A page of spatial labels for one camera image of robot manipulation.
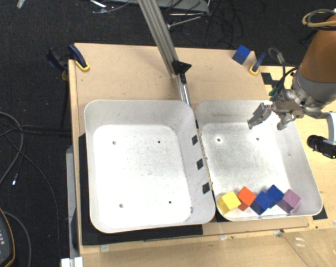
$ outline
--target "orange cube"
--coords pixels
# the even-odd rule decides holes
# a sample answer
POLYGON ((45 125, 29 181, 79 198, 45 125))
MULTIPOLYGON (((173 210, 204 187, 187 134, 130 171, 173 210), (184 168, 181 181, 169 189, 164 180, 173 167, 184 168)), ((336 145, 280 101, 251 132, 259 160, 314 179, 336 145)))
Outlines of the orange cube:
POLYGON ((241 191, 237 194, 237 197, 241 201, 241 205, 239 205, 239 209, 241 211, 246 210, 256 199, 256 195, 247 187, 243 187, 241 191))

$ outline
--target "black bracket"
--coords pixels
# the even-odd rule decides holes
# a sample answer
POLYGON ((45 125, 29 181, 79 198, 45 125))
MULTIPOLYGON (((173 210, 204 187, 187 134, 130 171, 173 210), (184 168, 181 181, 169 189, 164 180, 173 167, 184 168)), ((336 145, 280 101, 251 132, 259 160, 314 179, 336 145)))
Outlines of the black bracket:
POLYGON ((180 76, 181 83, 186 84, 185 72, 189 70, 191 65, 189 63, 174 60, 172 66, 174 73, 180 76))

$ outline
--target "blue and yellow clamp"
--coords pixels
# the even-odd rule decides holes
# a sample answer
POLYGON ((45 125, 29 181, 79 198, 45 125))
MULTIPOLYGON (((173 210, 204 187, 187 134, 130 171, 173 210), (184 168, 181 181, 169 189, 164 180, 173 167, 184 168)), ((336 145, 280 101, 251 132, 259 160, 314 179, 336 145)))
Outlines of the blue and yellow clamp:
POLYGON ((75 59, 75 64, 82 71, 88 71, 90 65, 85 61, 83 55, 78 48, 71 44, 68 46, 69 54, 61 56, 55 47, 52 47, 47 52, 47 61, 54 68, 62 72, 62 78, 68 81, 68 60, 75 59))
POLYGON ((256 63, 250 67, 249 72, 253 76, 256 76, 257 73, 259 72, 259 66, 261 65, 265 57, 266 57, 266 54, 262 52, 259 58, 257 59, 256 63))

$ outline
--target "block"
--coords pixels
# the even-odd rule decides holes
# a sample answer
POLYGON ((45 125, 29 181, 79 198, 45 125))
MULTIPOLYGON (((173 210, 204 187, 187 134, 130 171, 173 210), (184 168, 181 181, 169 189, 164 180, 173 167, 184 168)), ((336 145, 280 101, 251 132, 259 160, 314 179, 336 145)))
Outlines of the block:
POLYGON ((285 192, 284 197, 278 202, 278 206, 288 214, 297 206, 300 197, 291 189, 285 192))
POLYGON ((284 194, 280 191, 275 185, 272 185, 266 192, 266 194, 273 200, 270 207, 273 207, 277 204, 283 197, 284 194))
POLYGON ((250 54, 250 52, 251 50, 244 47, 243 45, 240 45, 233 56, 233 60, 242 65, 245 62, 247 56, 250 54))
POLYGON ((241 205, 239 198, 233 191, 223 195, 216 203, 223 215, 241 205))
POLYGON ((239 198, 241 202, 239 209, 244 211, 253 203, 253 201, 256 199, 256 195, 247 187, 243 187, 237 194, 237 198, 239 198))
POLYGON ((256 214, 261 215, 271 206, 272 202, 273 200, 264 191, 262 191, 258 194, 250 207, 256 212, 256 214))

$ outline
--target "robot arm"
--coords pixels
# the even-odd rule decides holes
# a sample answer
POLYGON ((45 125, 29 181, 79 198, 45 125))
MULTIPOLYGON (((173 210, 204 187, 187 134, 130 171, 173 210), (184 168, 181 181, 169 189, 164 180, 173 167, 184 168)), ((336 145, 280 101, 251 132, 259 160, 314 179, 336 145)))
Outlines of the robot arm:
POLYGON ((248 120, 248 125, 252 129, 253 126, 262 123, 271 111, 280 118, 278 130, 286 128, 289 122, 304 115, 327 119, 329 139, 311 136, 308 145, 325 156, 336 158, 336 113, 322 112, 327 104, 336 100, 336 12, 324 9, 314 11, 305 15, 303 24, 318 31, 300 66, 282 77, 270 94, 272 105, 260 104, 253 113, 254 116, 248 120), (325 22, 311 23, 312 15, 325 12, 332 16, 325 22), (285 89, 284 79, 290 73, 293 75, 292 86, 285 89))

